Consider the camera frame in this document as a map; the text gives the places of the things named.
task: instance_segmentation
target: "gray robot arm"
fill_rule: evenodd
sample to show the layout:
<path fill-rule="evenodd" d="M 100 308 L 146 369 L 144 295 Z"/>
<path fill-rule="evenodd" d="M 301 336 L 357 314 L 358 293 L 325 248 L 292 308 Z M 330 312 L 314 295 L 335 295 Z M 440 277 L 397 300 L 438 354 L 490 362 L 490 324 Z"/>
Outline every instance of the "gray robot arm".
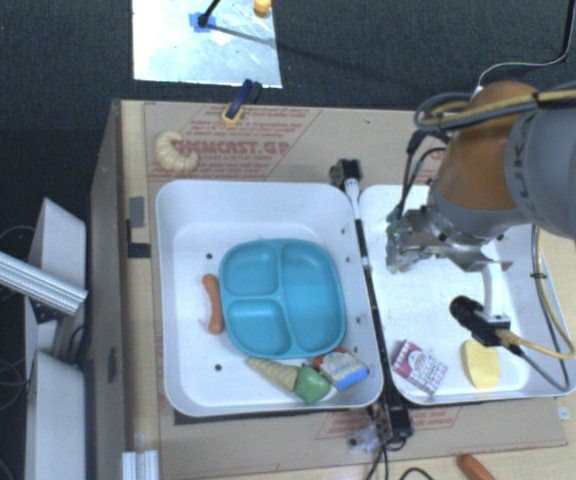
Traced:
<path fill-rule="evenodd" d="M 508 138 L 505 172 L 526 219 L 576 244 L 576 108 L 520 117 Z"/>
<path fill-rule="evenodd" d="M 532 90 L 508 85 L 524 94 Z M 490 93 L 503 95 L 507 87 L 490 86 Z M 451 141 L 427 205 L 389 227 L 386 261 L 392 271 L 431 255 L 481 270 L 487 261 L 481 246 L 527 222 L 576 243 L 576 105 L 536 108 L 490 123 Z M 469 172 L 479 164 L 485 169 Z"/>

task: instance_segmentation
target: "blue clip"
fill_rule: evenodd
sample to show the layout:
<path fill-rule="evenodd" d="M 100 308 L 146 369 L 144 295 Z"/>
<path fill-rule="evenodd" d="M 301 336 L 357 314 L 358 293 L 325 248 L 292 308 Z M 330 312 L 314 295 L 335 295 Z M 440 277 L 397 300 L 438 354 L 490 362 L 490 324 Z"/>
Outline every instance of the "blue clip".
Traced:
<path fill-rule="evenodd" d="M 210 27 L 217 26 L 217 19 L 214 16 L 208 16 L 208 24 L 205 27 L 199 26 L 199 16 L 201 16 L 203 12 L 195 12 L 193 14 L 188 15 L 188 21 L 190 22 L 190 26 L 195 32 L 205 33 L 210 32 Z"/>
<path fill-rule="evenodd" d="M 228 105 L 225 110 L 221 113 L 221 119 L 226 124 L 235 124 L 239 121 L 241 114 L 243 112 L 242 105 L 244 102 L 250 98 L 253 103 L 256 103 L 259 93 L 261 92 L 261 84 L 259 82 L 253 82 L 252 80 L 246 79 L 241 85 L 237 94 L 232 100 L 232 103 Z"/>

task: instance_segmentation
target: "yellow sponge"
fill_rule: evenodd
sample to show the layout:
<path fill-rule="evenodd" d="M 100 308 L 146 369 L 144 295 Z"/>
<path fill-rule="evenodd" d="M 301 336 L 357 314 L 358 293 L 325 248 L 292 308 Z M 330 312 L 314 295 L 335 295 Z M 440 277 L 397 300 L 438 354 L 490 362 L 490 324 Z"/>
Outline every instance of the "yellow sponge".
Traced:
<path fill-rule="evenodd" d="M 492 389 L 499 383 L 499 356 L 495 347 L 468 340 L 463 347 L 466 374 L 477 389 Z"/>

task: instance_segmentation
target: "blue divided plate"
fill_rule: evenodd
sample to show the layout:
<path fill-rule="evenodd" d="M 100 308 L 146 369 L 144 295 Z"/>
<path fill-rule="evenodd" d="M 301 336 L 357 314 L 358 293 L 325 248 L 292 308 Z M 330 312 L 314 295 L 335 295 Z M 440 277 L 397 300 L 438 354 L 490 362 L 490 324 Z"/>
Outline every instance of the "blue divided plate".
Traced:
<path fill-rule="evenodd" d="M 303 240 L 258 240 L 230 249 L 219 268 L 226 330 L 247 355 L 290 359 L 324 354 L 346 332 L 330 256 Z"/>

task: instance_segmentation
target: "dark floor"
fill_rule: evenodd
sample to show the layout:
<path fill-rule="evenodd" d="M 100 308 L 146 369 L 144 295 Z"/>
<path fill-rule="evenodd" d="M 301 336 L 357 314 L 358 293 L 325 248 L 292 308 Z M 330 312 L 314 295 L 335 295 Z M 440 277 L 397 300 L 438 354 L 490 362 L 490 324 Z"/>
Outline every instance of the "dark floor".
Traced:
<path fill-rule="evenodd" d="M 284 88 L 264 91 L 260 103 L 410 109 L 438 92 L 472 90 L 491 64 L 555 58 L 567 5 L 274 0 Z M 0 233 L 33 225 L 44 197 L 86 218 L 111 98 L 232 96 L 224 87 L 134 81 L 131 40 L 131 0 L 0 0 Z M 539 87 L 575 80 L 576 23 L 567 62 L 503 69 L 489 80 L 509 77 Z M 23 353 L 20 324 L 20 299 L 9 299 L 0 307 L 0 357 Z M 10 394 L 2 389 L 0 402 Z M 24 427 L 20 399 L 0 413 L 0 455 L 16 478 L 23 477 Z"/>

